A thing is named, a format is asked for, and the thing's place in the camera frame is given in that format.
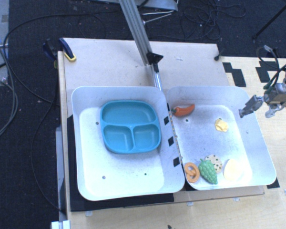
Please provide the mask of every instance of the black floor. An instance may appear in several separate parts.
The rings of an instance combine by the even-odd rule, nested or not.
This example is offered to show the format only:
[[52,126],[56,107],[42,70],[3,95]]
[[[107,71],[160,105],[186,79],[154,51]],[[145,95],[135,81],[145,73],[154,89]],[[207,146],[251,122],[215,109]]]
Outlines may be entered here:
[[[224,56],[256,57],[257,48],[267,45],[286,58],[286,9],[255,43],[252,38],[285,5],[286,0],[180,0],[179,12],[147,23],[146,30],[151,41],[216,43]],[[55,97],[57,81],[57,70],[42,44],[51,39],[58,49],[60,37],[131,40],[132,36],[119,5],[80,0],[10,0],[9,27],[17,27],[9,37],[10,65],[24,85],[43,99],[14,76],[19,108],[0,137],[0,229],[44,229],[59,219],[55,129],[60,114],[54,104],[41,123],[51,106],[48,101]],[[0,87],[0,128],[10,110],[11,92]],[[36,183],[31,157],[49,201]]]

